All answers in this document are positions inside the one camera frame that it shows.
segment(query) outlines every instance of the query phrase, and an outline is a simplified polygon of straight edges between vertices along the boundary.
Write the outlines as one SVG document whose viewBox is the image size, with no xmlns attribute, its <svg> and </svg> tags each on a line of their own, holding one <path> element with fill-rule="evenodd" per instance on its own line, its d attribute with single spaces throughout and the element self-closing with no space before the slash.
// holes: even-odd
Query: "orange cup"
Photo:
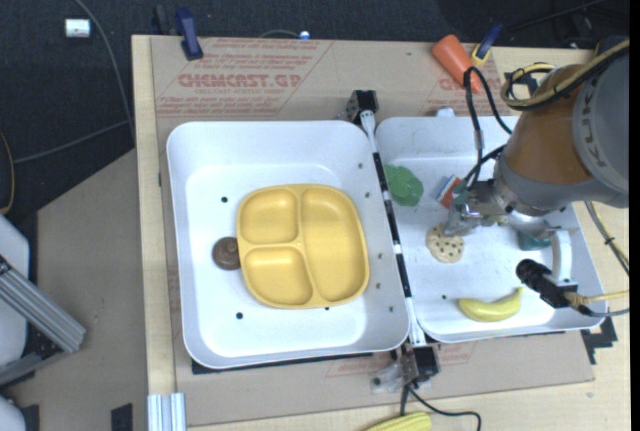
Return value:
<svg viewBox="0 0 640 431">
<path fill-rule="evenodd" d="M 458 84 L 464 87 L 464 73 L 473 63 L 458 37 L 445 36 L 431 48 L 431 52 Z M 482 93 L 482 82 L 475 72 L 471 74 L 471 90 L 474 93 Z"/>
</svg>

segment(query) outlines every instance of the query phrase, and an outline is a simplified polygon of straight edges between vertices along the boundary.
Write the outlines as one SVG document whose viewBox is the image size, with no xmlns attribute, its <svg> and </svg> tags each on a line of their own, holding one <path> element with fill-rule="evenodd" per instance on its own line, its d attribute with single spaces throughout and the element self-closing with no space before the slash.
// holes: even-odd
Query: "yellow plate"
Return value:
<svg viewBox="0 0 640 431">
<path fill-rule="evenodd" d="M 240 264 L 249 291 L 279 308 L 329 307 L 369 281 L 362 225 L 342 191 L 317 184 L 259 189 L 240 203 Z"/>
</svg>

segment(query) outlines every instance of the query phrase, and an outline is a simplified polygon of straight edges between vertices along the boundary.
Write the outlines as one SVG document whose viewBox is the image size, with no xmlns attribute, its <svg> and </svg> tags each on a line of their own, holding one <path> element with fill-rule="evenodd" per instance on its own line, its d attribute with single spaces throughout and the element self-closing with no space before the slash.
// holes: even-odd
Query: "yellow banana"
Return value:
<svg viewBox="0 0 640 431">
<path fill-rule="evenodd" d="M 458 300 L 458 305 L 460 310 L 474 321 L 503 321 L 518 313 L 520 310 L 520 297 L 523 292 L 524 288 L 518 287 L 513 294 L 491 303 L 478 299 L 461 298 Z"/>
</svg>

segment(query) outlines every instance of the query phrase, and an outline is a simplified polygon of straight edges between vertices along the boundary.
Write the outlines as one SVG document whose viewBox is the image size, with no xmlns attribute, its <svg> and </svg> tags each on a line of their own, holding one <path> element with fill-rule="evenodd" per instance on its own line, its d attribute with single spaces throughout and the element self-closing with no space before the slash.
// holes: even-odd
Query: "blue clip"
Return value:
<svg viewBox="0 0 640 431">
<path fill-rule="evenodd" d="M 200 59 L 203 54 L 196 36 L 196 20 L 189 8 L 182 7 L 176 10 L 176 28 L 178 33 L 184 36 L 180 45 L 187 59 Z"/>
</svg>

